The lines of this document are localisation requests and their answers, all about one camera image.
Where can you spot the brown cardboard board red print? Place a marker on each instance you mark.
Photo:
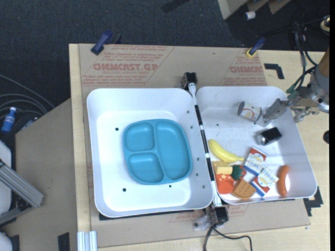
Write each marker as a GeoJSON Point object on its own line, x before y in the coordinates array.
{"type": "Point", "coordinates": [157, 61]}

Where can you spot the orange sausage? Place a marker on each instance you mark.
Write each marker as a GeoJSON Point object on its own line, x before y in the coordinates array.
{"type": "Point", "coordinates": [283, 180]}

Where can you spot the yellow banana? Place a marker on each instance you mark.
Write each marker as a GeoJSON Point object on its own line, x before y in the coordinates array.
{"type": "Point", "coordinates": [222, 153]}

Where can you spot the brown waffle biscuit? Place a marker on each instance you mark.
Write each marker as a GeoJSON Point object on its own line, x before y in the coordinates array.
{"type": "Point", "coordinates": [244, 189]}

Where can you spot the white plastic tray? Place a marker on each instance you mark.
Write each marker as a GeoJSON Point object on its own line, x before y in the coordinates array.
{"type": "Point", "coordinates": [110, 150]}
{"type": "Point", "coordinates": [230, 124]}

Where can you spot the thin black and white rod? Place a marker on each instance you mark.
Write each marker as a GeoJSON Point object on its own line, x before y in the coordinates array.
{"type": "Point", "coordinates": [201, 129]}

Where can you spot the black can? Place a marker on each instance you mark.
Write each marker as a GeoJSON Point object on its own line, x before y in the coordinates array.
{"type": "Point", "coordinates": [270, 135]}

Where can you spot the white red blue carton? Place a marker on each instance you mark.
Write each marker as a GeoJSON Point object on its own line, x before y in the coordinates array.
{"type": "Point", "coordinates": [255, 161]}
{"type": "Point", "coordinates": [264, 182]}

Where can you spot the small white cylinder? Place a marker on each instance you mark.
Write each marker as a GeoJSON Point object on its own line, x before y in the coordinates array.
{"type": "Point", "coordinates": [250, 15]}

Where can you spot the orange carton with yellow stars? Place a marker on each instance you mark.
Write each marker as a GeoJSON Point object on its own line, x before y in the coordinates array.
{"type": "Point", "coordinates": [224, 184]}

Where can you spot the blue divided plate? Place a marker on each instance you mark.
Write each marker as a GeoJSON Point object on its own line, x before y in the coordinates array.
{"type": "Point", "coordinates": [162, 150]}

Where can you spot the red strawberry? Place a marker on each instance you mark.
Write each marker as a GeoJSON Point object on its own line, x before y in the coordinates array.
{"type": "Point", "coordinates": [238, 172]}

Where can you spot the yellow cheese block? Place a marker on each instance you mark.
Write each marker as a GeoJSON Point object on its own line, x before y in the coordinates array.
{"type": "Point", "coordinates": [222, 168]}

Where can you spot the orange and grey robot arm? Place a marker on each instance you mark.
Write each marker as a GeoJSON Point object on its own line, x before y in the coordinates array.
{"type": "Point", "coordinates": [324, 67]}

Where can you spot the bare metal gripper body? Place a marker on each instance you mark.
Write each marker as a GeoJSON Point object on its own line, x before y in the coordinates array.
{"type": "Point", "coordinates": [314, 98]}

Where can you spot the white printed can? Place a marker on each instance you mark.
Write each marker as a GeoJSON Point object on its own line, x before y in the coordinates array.
{"type": "Point", "coordinates": [250, 112]}

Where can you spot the blue plastic bottle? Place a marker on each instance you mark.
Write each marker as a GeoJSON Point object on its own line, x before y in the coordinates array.
{"type": "Point", "coordinates": [8, 120]}

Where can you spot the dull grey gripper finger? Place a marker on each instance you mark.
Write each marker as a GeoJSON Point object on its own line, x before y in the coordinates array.
{"type": "Point", "coordinates": [300, 116]}
{"type": "Point", "coordinates": [273, 111]}

